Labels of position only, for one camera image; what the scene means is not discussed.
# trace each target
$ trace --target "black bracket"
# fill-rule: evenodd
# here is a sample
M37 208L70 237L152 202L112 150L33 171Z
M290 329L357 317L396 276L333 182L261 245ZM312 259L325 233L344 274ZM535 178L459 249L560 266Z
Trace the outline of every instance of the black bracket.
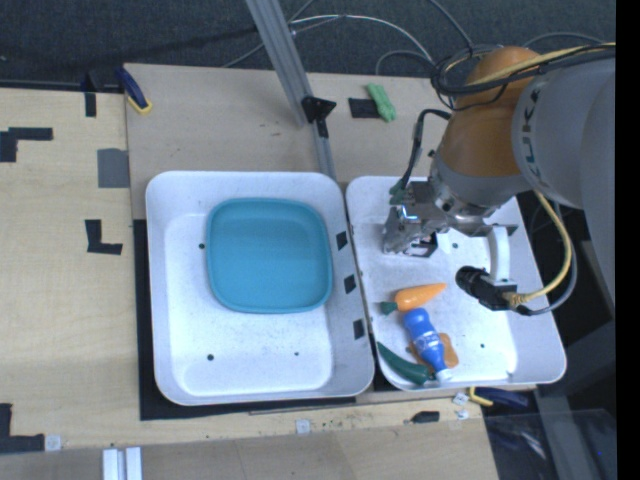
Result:
M325 119L336 105L335 101L323 100L315 96L305 96L302 99L302 108L307 116L307 121L310 123L316 122L320 137L329 138L329 130Z

